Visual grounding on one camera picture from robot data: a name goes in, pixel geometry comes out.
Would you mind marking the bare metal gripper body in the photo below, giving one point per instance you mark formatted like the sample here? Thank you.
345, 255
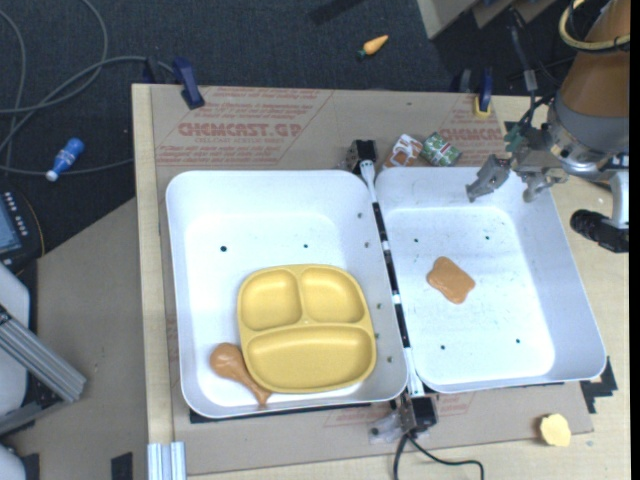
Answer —
542, 155

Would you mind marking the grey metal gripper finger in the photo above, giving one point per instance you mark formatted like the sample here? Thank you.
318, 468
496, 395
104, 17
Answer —
536, 185
490, 178

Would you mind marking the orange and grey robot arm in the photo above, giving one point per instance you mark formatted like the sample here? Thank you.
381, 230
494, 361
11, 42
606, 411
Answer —
597, 83

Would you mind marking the green patterned can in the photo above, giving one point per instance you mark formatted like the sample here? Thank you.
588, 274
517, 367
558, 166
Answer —
440, 149

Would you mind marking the orange and white carton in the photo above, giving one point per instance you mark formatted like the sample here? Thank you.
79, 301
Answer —
402, 153

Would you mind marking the orange toy bread slice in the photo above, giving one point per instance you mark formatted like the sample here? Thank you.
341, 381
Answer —
450, 280

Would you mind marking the thin black and white rod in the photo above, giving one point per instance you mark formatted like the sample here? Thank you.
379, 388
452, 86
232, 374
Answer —
388, 253

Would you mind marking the white plastic tray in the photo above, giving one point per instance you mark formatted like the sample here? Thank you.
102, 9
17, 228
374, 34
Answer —
215, 288
490, 338

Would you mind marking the orange toy carrot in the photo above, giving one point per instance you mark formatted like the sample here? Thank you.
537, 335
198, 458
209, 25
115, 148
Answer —
376, 44

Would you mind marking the brown cardboard board, red print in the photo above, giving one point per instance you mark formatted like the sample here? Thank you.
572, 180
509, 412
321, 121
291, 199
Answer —
310, 118

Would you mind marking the yellow toy biscuit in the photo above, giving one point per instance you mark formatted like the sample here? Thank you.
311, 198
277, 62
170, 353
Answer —
555, 430

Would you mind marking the yellow divided plate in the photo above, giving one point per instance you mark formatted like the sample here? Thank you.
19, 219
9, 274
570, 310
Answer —
307, 355

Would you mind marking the brown toy chicken drumstick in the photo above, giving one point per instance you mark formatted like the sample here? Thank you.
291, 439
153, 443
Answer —
227, 362

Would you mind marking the blue plastic bottle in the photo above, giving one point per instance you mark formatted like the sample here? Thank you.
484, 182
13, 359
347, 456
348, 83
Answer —
65, 159

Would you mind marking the black cylinder on white bracket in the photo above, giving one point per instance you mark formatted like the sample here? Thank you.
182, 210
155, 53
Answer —
597, 230

